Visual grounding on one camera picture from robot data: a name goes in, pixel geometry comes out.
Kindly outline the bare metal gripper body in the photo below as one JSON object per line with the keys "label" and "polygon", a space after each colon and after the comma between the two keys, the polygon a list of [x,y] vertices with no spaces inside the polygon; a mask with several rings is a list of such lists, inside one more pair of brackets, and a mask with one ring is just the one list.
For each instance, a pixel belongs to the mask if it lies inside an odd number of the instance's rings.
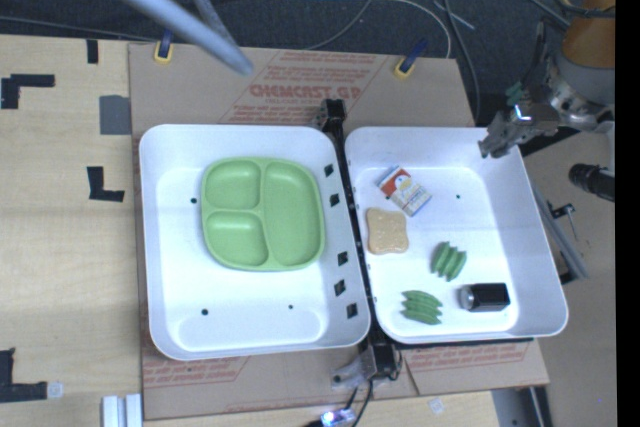
{"label": "bare metal gripper body", "polygon": [[587,100],[570,86],[525,87],[516,83],[508,89],[508,135],[537,137],[555,135],[559,128],[594,132],[613,119],[613,108]]}

